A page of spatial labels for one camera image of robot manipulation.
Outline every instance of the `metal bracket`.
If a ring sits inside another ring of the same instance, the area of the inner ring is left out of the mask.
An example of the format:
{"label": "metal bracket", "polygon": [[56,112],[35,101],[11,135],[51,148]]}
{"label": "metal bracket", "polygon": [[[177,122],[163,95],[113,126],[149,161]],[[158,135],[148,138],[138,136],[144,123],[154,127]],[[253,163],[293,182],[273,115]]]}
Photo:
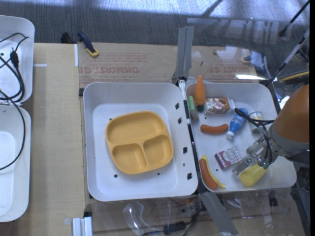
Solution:
{"label": "metal bracket", "polygon": [[205,192],[200,195],[200,199],[206,207],[207,212],[212,217],[221,235],[239,236],[238,231],[214,192]]}
{"label": "metal bracket", "polygon": [[176,69],[172,77],[173,84],[176,84],[179,78],[184,78],[186,80],[189,77],[192,40],[193,26],[179,28]]}
{"label": "metal bracket", "polygon": [[[22,106],[21,102],[14,102],[17,106]],[[0,106],[14,106],[12,102],[0,102]]]}
{"label": "metal bracket", "polygon": [[72,236],[93,236],[92,217],[73,218]]}

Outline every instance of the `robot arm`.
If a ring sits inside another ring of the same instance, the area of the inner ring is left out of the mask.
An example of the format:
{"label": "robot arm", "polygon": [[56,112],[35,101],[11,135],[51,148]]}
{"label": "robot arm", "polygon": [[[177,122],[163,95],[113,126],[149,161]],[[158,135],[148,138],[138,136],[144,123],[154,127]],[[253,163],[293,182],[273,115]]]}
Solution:
{"label": "robot arm", "polygon": [[247,156],[232,170],[238,176],[258,164],[267,169],[278,156],[310,164],[310,86],[301,86],[288,99],[267,134],[247,148]]}

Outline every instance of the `small bottle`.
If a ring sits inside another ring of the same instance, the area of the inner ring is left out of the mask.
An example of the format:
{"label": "small bottle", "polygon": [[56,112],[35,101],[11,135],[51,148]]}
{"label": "small bottle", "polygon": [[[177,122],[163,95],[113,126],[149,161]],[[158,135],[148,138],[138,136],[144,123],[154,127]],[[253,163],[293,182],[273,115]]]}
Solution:
{"label": "small bottle", "polygon": [[[240,108],[241,111],[243,111],[246,115],[248,115],[248,112],[244,108]],[[228,139],[233,139],[235,132],[240,130],[245,123],[245,118],[240,116],[239,114],[235,114],[233,119],[230,122],[229,131],[226,133],[226,137]]]}
{"label": "small bottle", "polygon": [[[249,114],[249,117],[252,119],[255,119],[255,120],[263,120],[261,112],[252,112]],[[252,133],[254,133],[254,134],[260,133],[259,129],[254,124],[251,123],[250,126],[251,126]]]}

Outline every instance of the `wooden table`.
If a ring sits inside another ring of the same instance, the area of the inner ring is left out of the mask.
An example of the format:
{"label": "wooden table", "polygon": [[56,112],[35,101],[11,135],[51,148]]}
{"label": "wooden table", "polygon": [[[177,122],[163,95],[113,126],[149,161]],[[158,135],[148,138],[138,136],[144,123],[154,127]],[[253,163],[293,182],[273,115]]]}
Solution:
{"label": "wooden table", "polygon": [[[32,124],[29,206],[16,221],[0,224],[1,236],[70,236],[72,218],[83,217],[87,196],[84,125],[74,53],[73,44],[35,43],[33,93],[22,106],[31,115]],[[265,215],[261,211],[256,217],[234,218],[233,223],[241,235],[304,235],[296,204],[293,199],[288,202],[285,207],[289,209],[283,212],[274,213],[274,208],[268,207]],[[220,235],[213,221],[197,223],[191,233]],[[122,230],[120,235],[130,234],[130,230]]]}

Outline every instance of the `black wire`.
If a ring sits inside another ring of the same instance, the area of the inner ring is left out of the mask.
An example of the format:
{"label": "black wire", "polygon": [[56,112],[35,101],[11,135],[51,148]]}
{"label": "black wire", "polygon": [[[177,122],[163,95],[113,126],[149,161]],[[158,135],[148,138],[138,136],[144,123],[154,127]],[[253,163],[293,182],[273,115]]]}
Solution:
{"label": "black wire", "polygon": [[149,234],[159,234],[159,233],[163,233],[163,231],[152,231],[152,232],[147,232],[142,234],[141,236],[145,236],[145,235],[149,235]]}
{"label": "black wire", "polygon": [[11,72],[14,74],[14,76],[16,77],[16,79],[18,80],[19,84],[20,84],[20,89],[19,91],[13,95],[13,96],[10,96],[8,98],[3,98],[3,97],[0,97],[0,100],[8,100],[8,99],[14,99],[15,97],[17,97],[19,94],[21,94],[21,96],[19,97],[19,99],[15,100],[16,102],[20,101],[23,96],[24,96],[24,91],[25,91],[25,86],[24,86],[24,81],[23,81],[23,78],[22,78],[22,75],[20,73],[20,70],[18,67],[16,67],[16,71],[14,71],[14,69],[12,68],[12,66],[6,62],[1,56],[0,56],[0,59],[2,60],[2,62],[4,64],[6,64],[6,66],[11,70]]}
{"label": "black wire", "polygon": [[[191,220],[189,222],[186,223],[186,225],[189,225],[190,226],[187,228],[187,230],[184,232],[183,236],[186,236],[195,226],[196,224],[196,219],[197,219],[197,216],[198,214],[202,211],[202,208],[199,209],[198,211],[196,211],[192,217],[191,217]],[[147,232],[147,233],[144,233],[142,234],[141,236],[145,236],[145,235],[150,235],[150,234],[159,234],[159,233],[164,233],[166,234],[164,231],[152,231],[152,232]]]}
{"label": "black wire", "polygon": [[[3,94],[7,99],[9,99],[9,97],[0,89],[0,93]],[[16,103],[12,100],[12,99],[9,99],[12,104],[16,107],[16,109],[19,111],[19,114],[21,115],[21,118],[22,118],[22,122],[23,122],[23,139],[22,139],[22,145],[21,145],[21,149],[18,153],[18,155],[15,157],[15,159],[10,162],[9,164],[7,164],[6,166],[3,166],[0,168],[0,171],[8,168],[9,166],[11,166],[12,164],[14,164],[16,162],[16,160],[18,160],[18,158],[20,157],[20,155],[22,154],[22,151],[23,151],[23,148],[24,148],[24,143],[25,143],[25,134],[26,134],[26,125],[25,125],[25,119],[24,119],[24,116],[21,112],[21,110],[19,109],[19,107],[16,105]]]}
{"label": "black wire", "polygon": [[6,37],[6,38],[0,40],[0,43],[1,43],[1,42],[4,42],[5,40],[8,40],[9,38],[11,38],[11,37],[13,37],[13,36],[15,36],[15,35],[21,35],[21,36],[23,37],[23,39],[20,40],[20,41],[18,42],[17,46],[15,47],[15,51],[17,51],[19,45],[20,45],[25,39],[27,39],[27,38],[29,38],[29,37],[26,37],[26,36],[24,36],[23,34],[17,32],[17,33],[15,33],[15,34],[10,35],[9,37]]}
{"label": "black wire", "polygon": [[244,117],[246,120],[248,120],[251,124],[255,125],[258,129],[260,128],[260,126],[262,126],[263,131],[264,131],[263,136],[264,136],[265,141],[267,143],[267,150],[266,150],[266,153],[264,155],[264,159],[266,159],[269,155],[269,163],[271,163],[272,162],[272,150],[270,147],[267,129],[266,129],[265,125],[273,123],[275,120],[255,120],[255,119],[250,118],[246,113],[244,113],[242,110],[240,110],[238,108],[235,108],[234,111],[238,115],[240,115],[240,116]]}
{"label": "black wire", "polygon": [[192,217],[191,217],[191,221],[188,222],[186,225],[190,226],[187,228],[187,230],[184,232],[183,236],[186,236],[196,225],[197,222],[197,216],[199,215],[199,213],[201,212],[202,209],[199,209]]}
{"label": "black wire", "polygon": [[[5,40],[8,40],[9,38],[15,36],[15,35],[21,35],[23,36],[24,38],[22,40],[20,40],[17,44],[17,46],[15,47],[15,49],[13,49],[13,51],[11,52],[10,54],[10,59],[8,60],[5,60],[4,58],[2,58],[0,56],[0,59],[1,61],[3,62],[3,65],[0,66],[0,68],[4,67],[5,65],[11,70],[11,72],[14,74],[14,76],[16,77],[16,79],[18,80],[19,82],[19,85],[20,85],[20,89],[18,90],[18,92],[16,94],[14,94],[13,96],[10,96],[9,98],[3,98],[3,97],[0,97],[0,100],[9,100],[9,99],[14,99],[15,97],[17,97],[18,95],[20,95],[20,97],[18,99],[16,99],[15,101],[16,102],[19,102],[23,99],[24,97],[24,94],[25,94],[25,85],[24,85],[24,81],[23,81],[23,77],[22,77],[22,74],[20,73],[20,70],[19,70],[19,61],[18,61],[18,55],[17,55],[17,50],[18,50],[18,47],[20,46],[20,44],[25,40],[27,39],[28,37],[24,36],[23,34],[21,33],[14,33],[12,35],[10,35],[9,37],[5,38],[5,39],[2,39],[0,40],[0,43],[5,41]],[[9,61],[12,61],[16,71],[14,71],[14,69],[12,68],[12,66],[8,63]]]}

